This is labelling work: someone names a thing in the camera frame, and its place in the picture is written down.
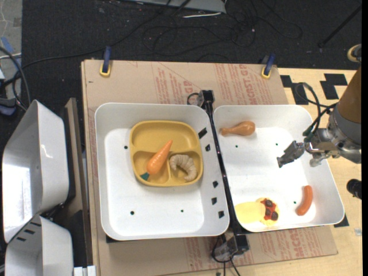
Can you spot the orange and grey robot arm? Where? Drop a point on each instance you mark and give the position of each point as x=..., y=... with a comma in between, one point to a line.
x=349, y=105

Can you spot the orange chicken drumstick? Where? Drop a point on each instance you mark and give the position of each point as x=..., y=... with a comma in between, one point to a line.
x=243, y=128

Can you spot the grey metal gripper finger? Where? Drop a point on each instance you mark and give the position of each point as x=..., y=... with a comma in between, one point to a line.
x=316, y=160
x=291, y=153

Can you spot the thin black rod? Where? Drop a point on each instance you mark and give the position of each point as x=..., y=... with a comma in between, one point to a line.
x=221, y=160

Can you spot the brown cardboard board red print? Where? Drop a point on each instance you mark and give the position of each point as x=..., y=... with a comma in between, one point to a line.
x=138, y=82

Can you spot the orange carrot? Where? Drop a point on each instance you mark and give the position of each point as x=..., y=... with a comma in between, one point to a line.
x=158, y=160

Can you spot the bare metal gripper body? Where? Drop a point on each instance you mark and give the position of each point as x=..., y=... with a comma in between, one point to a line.
x=330, y=144

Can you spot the yellow divided plate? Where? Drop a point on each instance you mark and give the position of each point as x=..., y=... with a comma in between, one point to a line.
x=152, y=135

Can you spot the orange sausage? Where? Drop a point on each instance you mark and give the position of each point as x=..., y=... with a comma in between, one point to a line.
x=306, y=201

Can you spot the beige croissant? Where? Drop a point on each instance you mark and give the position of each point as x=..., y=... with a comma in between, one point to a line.
x=187, y=165

